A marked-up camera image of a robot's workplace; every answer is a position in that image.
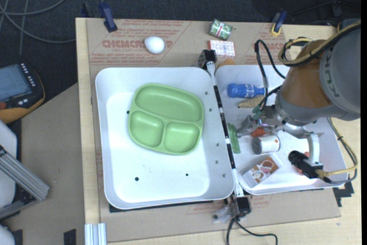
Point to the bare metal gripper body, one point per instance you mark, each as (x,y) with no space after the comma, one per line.
(271,119)

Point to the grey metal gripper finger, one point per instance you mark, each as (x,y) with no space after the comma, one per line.
(244,127)

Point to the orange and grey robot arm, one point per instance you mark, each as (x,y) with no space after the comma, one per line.
(309,86)

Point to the green toy vegetable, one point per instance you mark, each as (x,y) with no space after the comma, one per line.
(235,140)

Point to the orange carrot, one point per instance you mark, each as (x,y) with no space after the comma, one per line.
(259,132)

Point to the white can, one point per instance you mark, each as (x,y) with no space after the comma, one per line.
(269,144)

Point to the thin black and white rod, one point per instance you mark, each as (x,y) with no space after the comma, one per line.
(222,114)

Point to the tan ice cream cone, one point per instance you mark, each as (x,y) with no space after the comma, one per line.
(250,102)

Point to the blue bottle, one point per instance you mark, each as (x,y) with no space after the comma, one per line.
(242,91)

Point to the brown and white carton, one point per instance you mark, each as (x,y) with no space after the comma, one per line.
(262,170)

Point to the white plastic tray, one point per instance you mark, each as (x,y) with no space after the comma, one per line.
(292,178)
(160,180)

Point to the green divided plate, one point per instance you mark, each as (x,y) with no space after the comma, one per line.
(166,112)

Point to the red and white carton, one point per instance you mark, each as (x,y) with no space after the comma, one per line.
(221,48)

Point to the green and white carton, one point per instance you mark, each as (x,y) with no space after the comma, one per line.
(220,29)

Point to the white egg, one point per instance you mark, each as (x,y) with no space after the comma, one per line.
(155,44)

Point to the brown cardboard board red print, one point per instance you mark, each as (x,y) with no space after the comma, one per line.
(172,226)

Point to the black cylinder on white bracket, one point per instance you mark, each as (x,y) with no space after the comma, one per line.
(305,165)

